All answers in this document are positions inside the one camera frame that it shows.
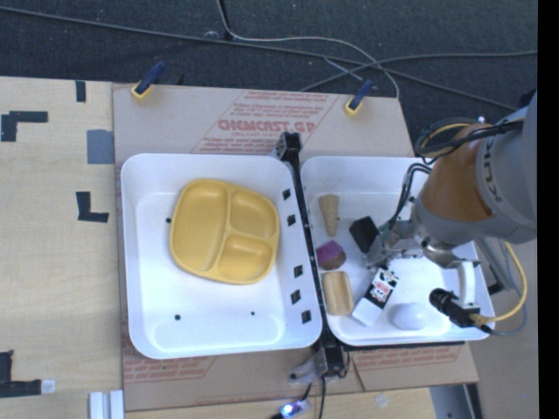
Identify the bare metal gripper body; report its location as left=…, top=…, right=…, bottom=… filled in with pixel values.
left=385, top=219, right=480, bottom=271

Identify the black box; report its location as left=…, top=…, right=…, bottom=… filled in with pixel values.
left=348, top=216, right=382, bottom=254

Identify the white carton with cow print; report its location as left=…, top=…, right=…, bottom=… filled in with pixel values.
left=350, top=265, right=400, bottom=328

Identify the purple onion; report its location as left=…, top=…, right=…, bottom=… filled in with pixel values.
left=314, top=239, right=348, bottom=271

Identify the tan bread slice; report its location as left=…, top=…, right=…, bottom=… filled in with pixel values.
left=321, top=270, right=355, bottom=317

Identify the beige ice cream cone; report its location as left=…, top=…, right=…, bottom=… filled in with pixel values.
left=317, top=193, right=342, bottom=238

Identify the white plastic tray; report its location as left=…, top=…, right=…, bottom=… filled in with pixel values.
left=300, top=155, right=497, bottom=347
left=120, top=152, right=324, bottom=361

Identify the white egg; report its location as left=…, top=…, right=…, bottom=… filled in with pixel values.
left=390, top=301, right=430, bottom=332

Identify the thin black and white rod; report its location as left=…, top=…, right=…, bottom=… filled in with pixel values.
left=288, top=155, right=335, bottom=349

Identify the yellow divided plate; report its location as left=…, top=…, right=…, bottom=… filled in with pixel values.
left=168, top=177, right=281, bottom=285

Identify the brown cardboard board red print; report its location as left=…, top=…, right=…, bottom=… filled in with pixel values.
left=112, top=82, right=480, bottom=412

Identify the black cylinder on white bracket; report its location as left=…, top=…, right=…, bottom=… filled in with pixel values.
left=428, top=259, right=482, bottom=329

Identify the black block with thin wires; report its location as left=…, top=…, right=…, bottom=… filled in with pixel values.
left=312, top=342, right=351, bottom=380
left=274, top=131, right=304, bottom=162

